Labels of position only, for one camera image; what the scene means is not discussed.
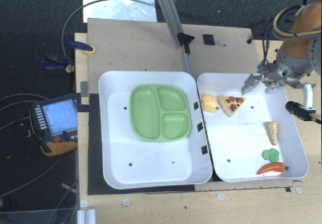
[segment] black floor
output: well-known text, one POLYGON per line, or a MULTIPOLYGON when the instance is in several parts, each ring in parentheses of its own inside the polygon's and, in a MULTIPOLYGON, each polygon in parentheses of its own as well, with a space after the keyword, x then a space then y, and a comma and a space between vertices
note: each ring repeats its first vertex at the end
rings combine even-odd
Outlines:
MULTIPOLYGON (((302 0, 176 0, 182 23, 247 27, 256 39, 262 38, 265 19, 301 3, 302 0)), ((73 74, 45 70, 41 60, 46 53, 62 56, 63 24, 81 5, 82 0, 0 0, 0 98, 17 93, 55 98, 73 91, 73 74)), ((163 21, 159 9, 157 18, 163 21)), ((85 31, 82 15, 77 14, 68 25, 65 40, 72 40, 74 32, 85 31)), ((3 100, 0 109, 34 99, 3 100)), ((0 128, 27 116, 29 105, 22 103, 0 110, 0 128)), ((0 195, 33 180, 58 160, 44 156, 34 138, 28 137, 28 131, 28 121, 0 131, 0 195)), ((75 153, 71 152, 42 178, 8 195, 11 205, 4 211, 56 208, 66 192, 61 184, 71 185, 74 181, 75 153)), ((59 207, 73 207, 74 202, 75 195, 70 193, 59 207)))

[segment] handheld controller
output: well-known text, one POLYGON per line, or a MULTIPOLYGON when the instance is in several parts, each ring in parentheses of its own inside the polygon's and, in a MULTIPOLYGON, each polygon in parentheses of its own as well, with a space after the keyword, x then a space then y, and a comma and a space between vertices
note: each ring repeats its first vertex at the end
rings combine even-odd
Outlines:
POLYGON ((37 101, 30 109, 30 123, 42 152, 56 156, 77 148, 76 95, 37 101))

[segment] toy pizza slice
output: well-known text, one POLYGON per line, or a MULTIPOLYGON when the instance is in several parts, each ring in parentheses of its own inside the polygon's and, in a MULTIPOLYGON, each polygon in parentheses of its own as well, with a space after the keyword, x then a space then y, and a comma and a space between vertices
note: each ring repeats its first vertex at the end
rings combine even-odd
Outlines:
POLYGON ((233 113, 244 103, 245 97, 234 97, 234 96, 218 96, 218 103, 221 109, 228 117, 231 117, 233 113))

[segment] blue clamp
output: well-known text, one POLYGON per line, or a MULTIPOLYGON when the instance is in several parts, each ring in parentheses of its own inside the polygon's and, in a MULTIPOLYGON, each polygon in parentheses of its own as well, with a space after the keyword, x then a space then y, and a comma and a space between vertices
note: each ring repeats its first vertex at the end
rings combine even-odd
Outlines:
POLYGON ((81 49, 84 54, 94 54, 95 47, 79 41, 70 41, 68 44, 71 49, 81 49))

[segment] yellow cable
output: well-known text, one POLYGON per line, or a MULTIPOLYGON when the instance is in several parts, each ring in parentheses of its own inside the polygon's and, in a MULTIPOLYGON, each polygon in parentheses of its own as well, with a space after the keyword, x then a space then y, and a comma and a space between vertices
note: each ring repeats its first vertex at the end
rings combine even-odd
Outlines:
POLYGON ((286 37, 286 38, 293 38, 293 37, 301 38, 302 36, 321 34, 321 30, 309 31, 309 32, 302 32, 302 33, 286 33, 286 32, 281 31, 280 29, 278 29, 278 27, 277 27, 277 22, 278 22, 279 18, 281 17, 281 15, 282 15, 286 10, 288 10, 288 8, 283 9, 281 12, 279 12, 279 13, 277 14, 277 16, 274 18, 274 21, 273 21, 273 27, 274 27, 274 30, 275 30, 275 32, 277 32, 279 35, 281 35, 281 36, 283 36, 283 37, 286 37))

